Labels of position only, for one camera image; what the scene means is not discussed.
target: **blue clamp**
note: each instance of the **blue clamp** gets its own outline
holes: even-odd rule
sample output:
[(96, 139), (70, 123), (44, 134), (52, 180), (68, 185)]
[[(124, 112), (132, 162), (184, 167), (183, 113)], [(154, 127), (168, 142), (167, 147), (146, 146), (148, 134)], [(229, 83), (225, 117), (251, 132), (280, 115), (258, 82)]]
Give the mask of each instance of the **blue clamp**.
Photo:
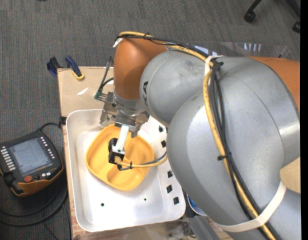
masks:
[(58, 77), (58, 68), (62, 68), (58, 63), (57, 59), (53, 56), (49, 59), (49, 62), (46, 64), (47, 70), (52, 74), (53, 77)]
[(78, 65), (76, 62), (70, 57), (67, 56), (65, 58), (65, 61), (67, 62), (67, 66), (72, 69), (72, 74), (77, 80), (82, 80), (84, 78), (84, 74), (80, 71)]

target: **cable tie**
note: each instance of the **cable tie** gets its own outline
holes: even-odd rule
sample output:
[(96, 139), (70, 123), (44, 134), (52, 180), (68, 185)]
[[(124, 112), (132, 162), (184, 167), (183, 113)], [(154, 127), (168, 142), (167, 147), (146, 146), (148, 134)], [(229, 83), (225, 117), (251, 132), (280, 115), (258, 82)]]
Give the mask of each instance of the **cable tie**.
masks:
[(216, 56), (210, 55), (206, 58), (206, 60), (205, 60), (205, 76), (211, 70), (211, 65), (210, 65), (211, 60), (219, 58), (219, 57), (223, 57), (223, 55), (216, 55)]
[(217, 157), (217, 161), (221, 161), (221, 160), (223, 160), (223, 159), (225, 159), (225, 158), (228, 158), (229, 156), (226, 154), (226, 155), (219, 155), (218, 157)]
[(224, 65), (223, 61), (218, 62), (217, 60), (215, 60), (216, 62), (214, 62), (214, 59), (212, 61), (213, 63), (213, 68), (215, 68), (216, 70), (219, 70), (221, 68), (222, 65)]
[(144, 34), (144, 35), (143, 35), (143, 39), (145, 39), (145, 37), (146, 37), (147, 35), (150, 35), (150, 33), (147, 32), (146, 34)]

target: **chair leg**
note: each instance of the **chair leg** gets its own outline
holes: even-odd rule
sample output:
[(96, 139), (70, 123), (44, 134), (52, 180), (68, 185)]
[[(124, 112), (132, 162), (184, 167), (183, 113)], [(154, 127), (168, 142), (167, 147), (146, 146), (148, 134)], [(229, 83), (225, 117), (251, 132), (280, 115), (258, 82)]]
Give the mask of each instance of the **chair leg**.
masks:
[(297, 17), (299, 17), (299, 21), (297, 21), (294, 26), (293, 30), (297, 33), (301, 32), (301, 8), (299, 5), (296, 3), (295, 0), (285, 0), (287, 4), (292, 8), (292, 10), (296, 13)]
[(262, 0), (255, 0), (254, 3), (250, 6), (250, 8), (247, 10), (245, 16), (244, 16), (244, 20), (247, 21), (247, 22), (253, 22), (255, 17), (256, 17), (256, 14), (255, 12), (253, 11), (256, 6), (258, 6), (258, 4), (261, 2)]

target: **black hole in tray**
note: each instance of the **black hole in tray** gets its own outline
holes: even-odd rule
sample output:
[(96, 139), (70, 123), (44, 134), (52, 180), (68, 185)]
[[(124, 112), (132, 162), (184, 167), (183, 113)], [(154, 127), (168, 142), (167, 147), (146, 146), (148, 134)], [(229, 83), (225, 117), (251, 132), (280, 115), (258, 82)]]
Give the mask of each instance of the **black hole in tray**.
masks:
[(172, 173), (172, 171), (171, 170), (169, 170), (168, 172), (167, 172), (167, 177), (172, 177), (173, 176), (173, 173)]
[(173, 190), (172, 185), (167, 186), (166, 190), (167, 193), (170, 193)]
[(174, 201), (174, 205), (176, 205), (180, 202), (178, 197), (174, 197), (173, 201)]

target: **yellow bowl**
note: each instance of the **yellow bowl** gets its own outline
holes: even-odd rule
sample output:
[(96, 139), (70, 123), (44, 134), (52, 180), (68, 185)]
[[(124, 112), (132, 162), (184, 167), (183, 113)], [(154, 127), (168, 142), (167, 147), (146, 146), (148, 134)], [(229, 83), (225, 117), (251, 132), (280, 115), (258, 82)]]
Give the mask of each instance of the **yellow bowl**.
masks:
[[(88, 170), (98, 179), (109, 186), (128, 191), (136, 188), (145, 178), (150, 167), (119, 170), (113, 163), (109, 163), (109, 141), (119, 138), (120, 127), (110, 124), (95, 137), (85, 154), (85, 164)], [(134, 165), (152, 161), (155, 157), (153, 147), (141, 136), (131, 138), (128, 132), (124, 145), (124, 163), (131, 161)]]

